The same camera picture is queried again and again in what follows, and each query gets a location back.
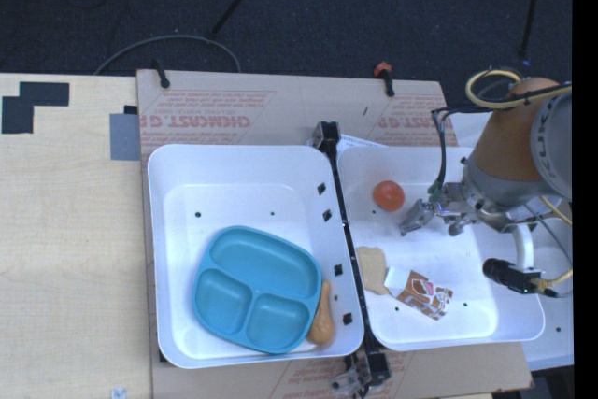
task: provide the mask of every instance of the cardboard sheet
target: cardboard sheet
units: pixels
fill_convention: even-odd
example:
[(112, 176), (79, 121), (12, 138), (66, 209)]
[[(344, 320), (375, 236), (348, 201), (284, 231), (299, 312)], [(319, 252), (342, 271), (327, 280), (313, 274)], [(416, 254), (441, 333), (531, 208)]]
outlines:
[[(430, 117), (445, 105), (431, 81), (395, 80), (392, 98), (376, 79), (310, 78), (166, 71), (137, 72), (140, 148), (148, 262), (149, 326), (155, 399), (334, 397), (330, 378), (343, 358), (252, 363), (187, 370), (161, 361), (155, 323), (155, 282), (147, 162), (168, 143), (303, 145), (320, 121), (344, 135), (389, 146), (439, 145)], [(448, 146), (457, 146), (450, 123)], [(387, 351), (392, 376), (368, 398), (417, 399), (525, 389), (531, 375), (519, 343), (418, 352)]]

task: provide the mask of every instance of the blue divided plate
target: blue divided plate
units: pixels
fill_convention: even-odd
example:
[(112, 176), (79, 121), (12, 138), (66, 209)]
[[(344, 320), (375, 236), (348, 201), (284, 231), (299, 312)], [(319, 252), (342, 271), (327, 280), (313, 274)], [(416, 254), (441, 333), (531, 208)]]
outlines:
[(246, 226), (220, 230), (195, 275), (193, 312), (211, 333), (280, 354), (306, 337), (320, 299), (321, 272), (309, 252)]

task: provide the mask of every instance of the black cable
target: black cable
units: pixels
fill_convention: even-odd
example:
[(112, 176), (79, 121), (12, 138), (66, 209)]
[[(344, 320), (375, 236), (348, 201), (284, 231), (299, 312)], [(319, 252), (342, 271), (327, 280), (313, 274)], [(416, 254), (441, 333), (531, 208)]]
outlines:
[(112, 27), (112, 30), (110, 31), (110, 36), (108, 38), (108, 43), (107, 43), (107, 52), (110, 53), (112, 51), (112, 42), (114, 41), (114, 38), (116, 37), (116, 31), (119, 28), (119, 26), (122, 25), (122, 19), (124, 18), (124, 16), (128, 13), (130, 13), (129, 10), (129, 6), (131, 5), (131, 0), (124, 0), (124, 6), (122, 8), (121, 13), (119, 13), (119, 15), (116, 17), (116, 20), (114, 21), (114, 26)]
[[(14, 45), (12, 47), (12, 49), (10, 49), (10, 51), (4, 57), (0, 58), (0, 65), (2, 65), (8, 57), (11, 57), (12, 54), (15, 53), (16, 51), (18, 51), (21, 47), (25, 47), (25, 46), (30, 47), (34, 43), (40, 45), (42, 47), (42, 51), (44, 53), (44, 55), (42, 57), (35, 58), (36, 63), (43, 64), (50, 57), (50, 54), (49, 54), (50, 50), (48, 49), (48, 46), (41, 40), (38, 40), (36, 38), (33, 38), (33, 39), (30, 38), (30, 39), (23, 40), (23, 41), (19, 42), (18, 44)], [(28, 59), (27, 64), (31, 64), (32, 56), (28, 55), (27, 59)]]
[[(447, 108), (441, 107), (432, 110), (432, 120), (436, 131), (438, 132), (438, 139), (440, 140), (440, 171), (434, 183), (428, 189), (430, 194), (430, 201), (433, 202), (438, 199), (438, 196), (442, 192), (442, 187), (445, 183), (445, 175), (447, 173), (447, 143), (445, 139), (445, 122), (447, 118), (454, 113), (488, 113), (491, 112), (491, 108), (479, 107), (477, 105), (464, 105), (461, 107)], [(442, 119), (439, 121), (438, 116), (441, 113), (445, 113)]]

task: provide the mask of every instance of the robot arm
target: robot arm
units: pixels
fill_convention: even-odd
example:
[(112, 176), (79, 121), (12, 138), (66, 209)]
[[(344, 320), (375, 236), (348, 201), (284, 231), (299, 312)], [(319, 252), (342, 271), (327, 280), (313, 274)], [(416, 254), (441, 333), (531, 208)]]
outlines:
[[(489, 74), (517, 81), (503, 102), (479, 101), (472, 94), (473, 83)], [(450, 235), (458, 235), (465, 225), (476, 222), (512, 234), (518, 248), (517, 264), (490, 259), (484, 264), (484, 273), (515, 291), (536, 292), (537, 288), (529, 286), (539, 284), (540, 274), (531, 268), (533, 245), (525, 226), (536, 218), (527, 204), (547, 196), (573, 201), (571, 86), (563, 87), (548, 78), (521, 79), (498, 70), (473, 76), (466, 91), (474, 103), (492, 114), (464, 161), (462, 180), (445, 183), (441, 173), (429, 191), (429, 201), (418, 200), (408, 211), (401, 233), (406, 235), (438, 216), (448, 225)]]

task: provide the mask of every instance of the dark floor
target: dark floor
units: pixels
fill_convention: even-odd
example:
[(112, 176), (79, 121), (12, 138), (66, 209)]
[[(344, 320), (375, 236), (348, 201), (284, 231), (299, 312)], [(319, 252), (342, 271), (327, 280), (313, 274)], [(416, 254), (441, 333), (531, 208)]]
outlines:
[[(0, 0), (0, 72), (132, 76), (159, 59), (372, 78), (385, 61), (394, 78), (440, 82), (452, 107), (489, 67), (571, 81), (572, 34), (573, 0)], [(574, 397), (573, 368), (541, 377), (551, 399)]]

